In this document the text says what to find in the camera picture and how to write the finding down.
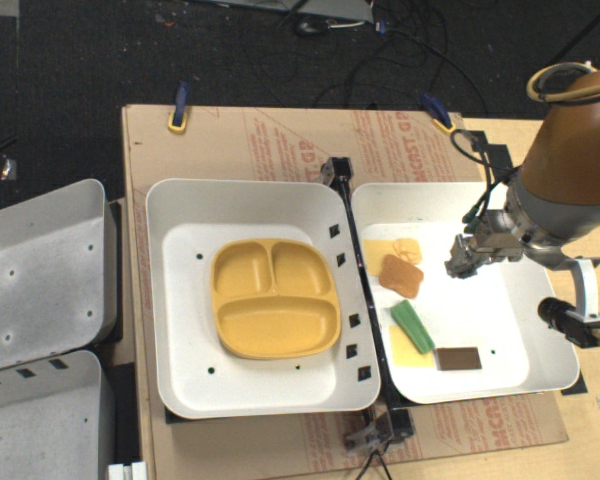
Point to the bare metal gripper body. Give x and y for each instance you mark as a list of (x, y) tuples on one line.
[(500, 240)]

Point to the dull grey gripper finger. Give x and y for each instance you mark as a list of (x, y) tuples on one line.
[(460, 268), (464, 245)]

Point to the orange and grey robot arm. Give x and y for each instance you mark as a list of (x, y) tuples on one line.
[(565, 158)]

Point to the pale orange round biscuit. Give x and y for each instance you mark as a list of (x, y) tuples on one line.
[(409, 249)]

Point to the orange-brown toast slice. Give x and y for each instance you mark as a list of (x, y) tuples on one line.
[(401, 277)]

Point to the white plastic tray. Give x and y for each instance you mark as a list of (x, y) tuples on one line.
[(45, 278), (190, 368), (40, 428), (505, 318)]

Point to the green ridged stick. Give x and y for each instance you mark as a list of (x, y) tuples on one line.
[(412, 325)]

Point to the yellow cheese slice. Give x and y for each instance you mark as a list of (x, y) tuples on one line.
[(372, 258), (405, 355)]

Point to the brown chocolate rectangle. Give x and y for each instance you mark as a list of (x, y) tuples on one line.
[(458, 359)]

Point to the thin black rod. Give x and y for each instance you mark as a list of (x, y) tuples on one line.
[(367, 288)]

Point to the yellow divided plate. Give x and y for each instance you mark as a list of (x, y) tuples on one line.
[(275, 318)]

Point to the brown cardboard board red print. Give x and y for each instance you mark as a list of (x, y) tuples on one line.
[(240, 138)]

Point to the black computer mouse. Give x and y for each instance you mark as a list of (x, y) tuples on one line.
[(308, 28)]

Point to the black cylinder on white bracket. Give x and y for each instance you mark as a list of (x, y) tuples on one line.
[(565, 318)]

